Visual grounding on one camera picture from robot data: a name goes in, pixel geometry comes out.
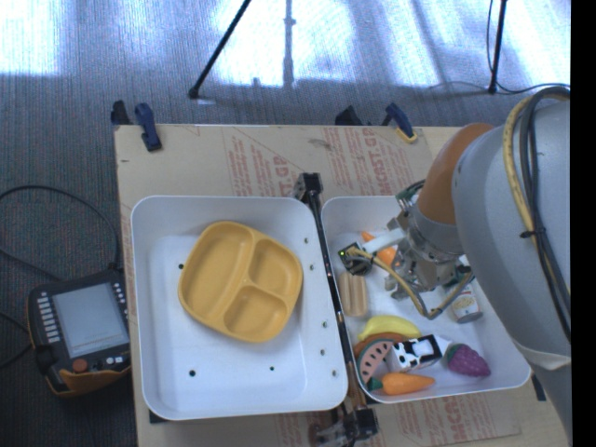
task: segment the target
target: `wire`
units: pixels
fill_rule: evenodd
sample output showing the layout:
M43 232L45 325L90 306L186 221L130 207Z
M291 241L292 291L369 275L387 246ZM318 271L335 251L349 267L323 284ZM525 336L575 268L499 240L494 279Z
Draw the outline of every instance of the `wire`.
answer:
M491 15L493 13L493 3L494 3L494 0L491 0L491 3L488 8L488 19L486 22L486 58L488 60L488 68L491 71L491 73L493 72L494 68L493 68L493 62L491 61L490 43L489 43L490 36L489 35L490 35L490 28L491 28ZM498 81L496 81L496 79L495 79L495 83L498 87L500 87L508 95L522 94L522 93L532 91L532 90L538 89L538 88L543 88L543 87L563 87L563 88L571 87L571 85L568 85L566 83L542 83L542 84L530 86L530 87L524 88L524 89L507 89L507 88L503 87L502 85L500 85L498 83Z
M58 194L62 194L64 196L68 196L70 198L73 198L74 200L77 200L78 202L82 203L83 205L89 207L90 209L92 209L95 213L97 213L110 227L110 230L112 232L112 235L114 237L114 241L115 241L115 247L114 247L114 259L111 263L108 264L108 268L113 268L113 269L117 269L118 268L118 264L119 264L119 258L120 258L120 245L119 245L119 241L118 241L118 234L114 228L114 226L110 223L110 221L108 220L108 218L101 213L97 208L95 208L93 205L91 205L89 202L87 202L86 200L84 200L81 197L75 196L74 194L71 194L70 192L66 192L65 190L62 189L58 189L56 187L51 187L48 185L38 185L38 184L27 184L27 185L20 185L17 187L13 187L12 189L8 189L5 192L3 192L2 194L0 194L0 201L5 198L6 196L19 192L19 191L23 191L23 190L34 190L34 189L41 189L41 190L48 190L50 192L56 192ZM21 264L26 264L27 266L45 274L46 276L53 278L54 280L63 280L62 277L59 277L58 275L46 270L45 268L42 268L40 266L37 266L35 264L30 263L27 260L23 260L21 259L19 256L15 255L14 253L9 252L7 249L5 249L4 247L0 246L0 253L4 253L7 257L12 258L13 260L16 260L17 262L20 262ZM19 327L20 329L22 329L23 331L25 331L27 334L29 334L29 331L27 329L27 327L25 327L23 324L19 323L16 319L14 319L13 317L11 317L10 315L3 313L0 311L0 317L7 319L8 321L12 322L13 324L15 324L17 327ZM0 369L7 367L8 365L12 364L14 361L16 361L17 359L19 359L22 355L24 355L29 349L31 349L32 345L28 344L26 347L24 347L19 353L17 353L16 355L12 356L11 358L8 359L4 359L0 362Z
M460 280L457 286L449 292L449 295L443 300L443 302L436 308L432 308L430 311L427 309L427 305L420 296L417 290L415 290L410 283L408 283L403 277L400 276L393 268L388 264L379 260L378 257L368 253L367 251L358 249L356 247L350 247L345 251L350 256L360 256L369 260L372 264L383 268L387 273L393 277L400 286L406 291L410 299L413 301L414 306L418 313L427 319L435 319L454 301L455 298L462 292L466 285L474 278L472 272L466 273L466 275Z
M571 289L563 279L561 269L550 246L546 228L542 224L537 203L538 166L534 116L536 106L546 98L566 101L571 99L571 93L565 88L547 88L519 102L509 114L504 126L503 161L511 194L526 228L521 235L532 237L562 329L571 343ZM522 191L513 159L513 134L518 120L520 120L520 161L524 191Z

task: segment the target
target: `toy banana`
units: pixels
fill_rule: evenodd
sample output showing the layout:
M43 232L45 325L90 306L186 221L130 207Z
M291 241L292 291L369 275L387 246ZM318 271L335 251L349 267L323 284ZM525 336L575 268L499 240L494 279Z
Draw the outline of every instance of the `toy banana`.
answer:
M364 330L358 335L358 339L362 341L371 334L379 332L398 332L409 339L419 338L422 335L416 325L406 318L395 315L377 315L369 318L364 325Z

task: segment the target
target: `table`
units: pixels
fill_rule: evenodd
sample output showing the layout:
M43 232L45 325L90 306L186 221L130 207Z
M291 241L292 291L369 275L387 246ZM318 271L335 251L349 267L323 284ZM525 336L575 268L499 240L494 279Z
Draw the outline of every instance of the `table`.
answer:
M310 445L309 428L329 413L291 413L151 422L142 396L130 214L151 195L287 196L302 172L318 172L323 198L394 195L424 179L457 128L414 128L408 144L393 128L157 125L163 148L148 152L142 127L115 128L115 157L129 297L138 442L163 445ZM532 383L505 391L374 407L380 432L358 445L560 447L566 438L552 404Z

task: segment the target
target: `yellow plate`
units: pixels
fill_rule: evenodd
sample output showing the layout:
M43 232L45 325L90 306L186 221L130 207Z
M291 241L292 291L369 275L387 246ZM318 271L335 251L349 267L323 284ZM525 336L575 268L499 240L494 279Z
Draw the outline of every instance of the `yellow plate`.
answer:
M184 309L234 338L260 343L278 335L302 288L298 257L242 223L209 225L191 250L178 283Z

